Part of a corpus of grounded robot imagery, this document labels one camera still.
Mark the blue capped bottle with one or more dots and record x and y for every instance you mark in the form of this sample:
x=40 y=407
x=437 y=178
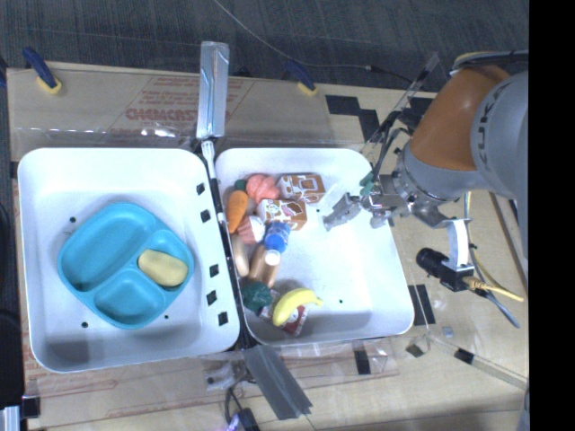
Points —
x=277 y=236

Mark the brown cardboard board, red print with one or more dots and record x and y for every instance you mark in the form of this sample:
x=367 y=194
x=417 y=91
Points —
x=112 y=101

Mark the orange carrot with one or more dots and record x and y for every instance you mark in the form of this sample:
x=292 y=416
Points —
x=236 y=209

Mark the red and white packet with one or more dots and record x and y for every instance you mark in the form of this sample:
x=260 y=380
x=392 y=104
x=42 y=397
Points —
x=296 y=325

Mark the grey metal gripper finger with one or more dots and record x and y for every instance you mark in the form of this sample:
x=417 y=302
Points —
x=380 y=218
x=343 y=209

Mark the yellow banana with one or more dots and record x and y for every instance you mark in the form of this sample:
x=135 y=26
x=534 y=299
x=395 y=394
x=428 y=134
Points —
x=289 y=303

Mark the brown bottle with white cap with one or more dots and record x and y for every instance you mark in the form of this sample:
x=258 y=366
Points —
x=265 y=265

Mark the tan toy sausage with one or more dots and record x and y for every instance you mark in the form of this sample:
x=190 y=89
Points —
x=240 y=256

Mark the brown and white carton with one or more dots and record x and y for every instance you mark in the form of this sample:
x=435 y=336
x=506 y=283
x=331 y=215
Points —
x=302 y=187
x=285 y=213

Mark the red and white toy food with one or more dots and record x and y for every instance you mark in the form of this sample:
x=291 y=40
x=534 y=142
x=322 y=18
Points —
x=252 y=229

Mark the pink ridged toy food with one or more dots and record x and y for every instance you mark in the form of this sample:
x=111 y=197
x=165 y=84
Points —
x=262 y=189

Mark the black cylinder on white bracket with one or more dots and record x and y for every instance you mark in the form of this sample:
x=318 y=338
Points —
x=453 y=274

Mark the yellow oval toy food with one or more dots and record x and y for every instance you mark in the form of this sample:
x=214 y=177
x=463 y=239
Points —
x=162 y=267

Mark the blue divided plate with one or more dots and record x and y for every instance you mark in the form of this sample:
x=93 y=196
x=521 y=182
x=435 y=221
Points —
x=103 y=249

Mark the green broccoli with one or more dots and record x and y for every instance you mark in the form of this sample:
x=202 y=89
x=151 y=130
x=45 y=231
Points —
x=256 y=295

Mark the white plastic tray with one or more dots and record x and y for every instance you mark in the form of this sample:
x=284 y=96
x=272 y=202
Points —
x=112 y=173
x=350 y=276

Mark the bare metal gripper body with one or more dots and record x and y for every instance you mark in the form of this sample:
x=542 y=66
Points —
x=391 y=198

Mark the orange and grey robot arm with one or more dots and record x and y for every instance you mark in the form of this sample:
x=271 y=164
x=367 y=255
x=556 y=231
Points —
x=453 y=119

